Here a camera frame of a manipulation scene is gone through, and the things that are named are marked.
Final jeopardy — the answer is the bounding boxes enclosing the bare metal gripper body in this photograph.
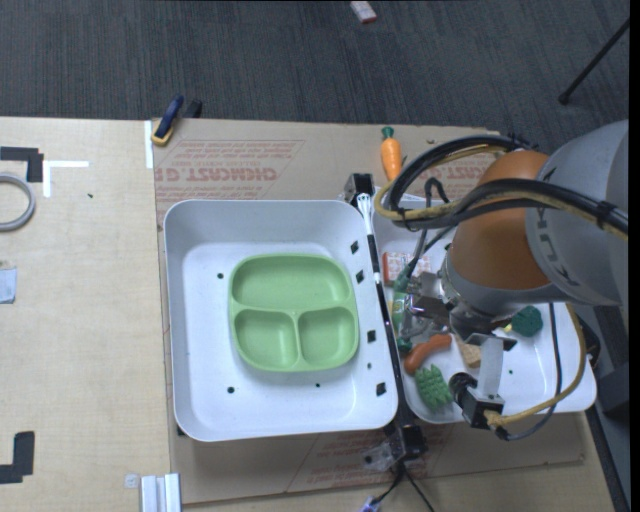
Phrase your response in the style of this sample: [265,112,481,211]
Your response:
[405,272,501,334]

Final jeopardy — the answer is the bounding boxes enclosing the orange sausage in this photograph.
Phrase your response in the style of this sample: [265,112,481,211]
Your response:
[403,333,453,376]

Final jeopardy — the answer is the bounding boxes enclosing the yellow green packet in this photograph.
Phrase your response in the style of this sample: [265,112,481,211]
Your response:
[391,291,409,332]

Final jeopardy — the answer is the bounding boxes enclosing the tan bread slice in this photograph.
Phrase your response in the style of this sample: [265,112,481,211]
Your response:
[456,338,483,369]

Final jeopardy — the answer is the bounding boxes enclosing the thin black and white rod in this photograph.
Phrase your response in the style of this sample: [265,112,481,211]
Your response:
[357,194,417,432]

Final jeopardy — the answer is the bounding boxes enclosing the orange and white packet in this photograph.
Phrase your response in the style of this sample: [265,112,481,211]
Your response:
[381,251,432,288]

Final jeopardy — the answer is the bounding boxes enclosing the green grapes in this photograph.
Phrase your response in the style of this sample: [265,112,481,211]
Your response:
[413,363,454,414]

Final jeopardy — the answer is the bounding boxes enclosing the dark green broccoli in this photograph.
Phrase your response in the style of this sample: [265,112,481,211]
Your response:
[509,305,545,338]

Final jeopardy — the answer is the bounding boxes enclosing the white plastic tray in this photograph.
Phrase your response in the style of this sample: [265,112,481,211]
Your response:
[163,199,400,443]
[372,187,599,425]

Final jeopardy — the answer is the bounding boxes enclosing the green divided plate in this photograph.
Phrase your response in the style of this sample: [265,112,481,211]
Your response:
[228,253,361,373]

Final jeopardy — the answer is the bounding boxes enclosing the orange carrot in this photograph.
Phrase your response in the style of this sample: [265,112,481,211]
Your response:
[380,126,404,182]

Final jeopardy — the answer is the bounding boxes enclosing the brown cardboard board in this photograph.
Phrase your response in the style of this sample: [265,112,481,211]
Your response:
[152,118,586,506]

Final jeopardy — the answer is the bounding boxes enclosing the black stand leg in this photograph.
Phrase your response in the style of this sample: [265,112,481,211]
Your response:
[557,18,630,107]

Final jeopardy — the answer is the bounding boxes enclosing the red and white packet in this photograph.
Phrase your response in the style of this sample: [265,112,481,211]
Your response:
[349,0,379,25]

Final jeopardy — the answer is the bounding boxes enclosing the black cylinder on white bracket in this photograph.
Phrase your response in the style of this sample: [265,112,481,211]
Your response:
[448,336,507,430]

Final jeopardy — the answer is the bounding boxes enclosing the black block with wires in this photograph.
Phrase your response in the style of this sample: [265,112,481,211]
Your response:
[343,172,376,204]
[363,423,430,472]

